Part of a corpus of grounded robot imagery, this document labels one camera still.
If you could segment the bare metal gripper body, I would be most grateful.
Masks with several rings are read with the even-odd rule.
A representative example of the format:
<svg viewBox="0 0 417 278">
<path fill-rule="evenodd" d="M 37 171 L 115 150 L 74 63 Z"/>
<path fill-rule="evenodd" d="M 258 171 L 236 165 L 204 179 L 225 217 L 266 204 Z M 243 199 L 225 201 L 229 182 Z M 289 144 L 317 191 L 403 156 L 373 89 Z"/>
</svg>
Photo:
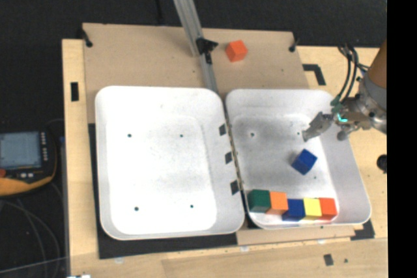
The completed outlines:
<svg viewBox="0 0 417 278">
<path fill-rule="evenodd" d="M 387 134 L 386 96 L 355 95 L 343 101 L 337 97 L 331 101 L 331 106 L 335 123 L 346 134 L 372 128 Z"/>
</svg>

